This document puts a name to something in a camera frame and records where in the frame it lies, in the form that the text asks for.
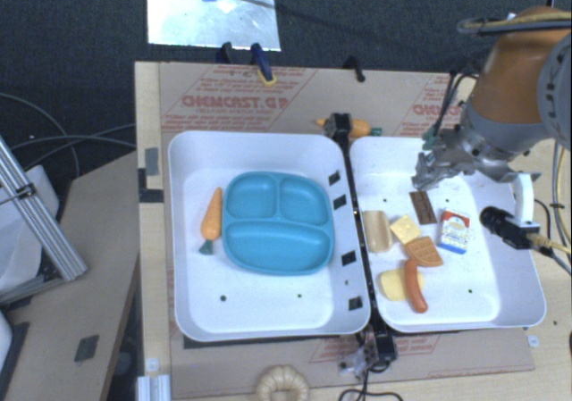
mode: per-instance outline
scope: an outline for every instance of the tray hole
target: tray hole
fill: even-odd
[[[340,209],[343,205],[346,205],[347,200],[345,195],[341,195],[333,200],[333,210]]]
[[[356,309],[361,309],[364,306],[361,297],[352,297],[349,301],[348,301],[348,307],[350,309],[350,311],[354,311]]]
[[[356,251],[352,250],[341,256],[341,265],[345,266],[346,264],[354,263],[356,259]]]
[[[330,186],[333,185],[334,183],[336,183],[338,180],[340,180],[340,172],[336,171],[334,174],[332,174],[330,177],[328,177],[328,181],[330,182]]]

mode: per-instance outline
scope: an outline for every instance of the blue divided plate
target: blue divided plate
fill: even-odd
[[[276,275],[311,274],[332,257],[332,209],[312,180],[247,172],[224,192],[223,244],[243,268]]]

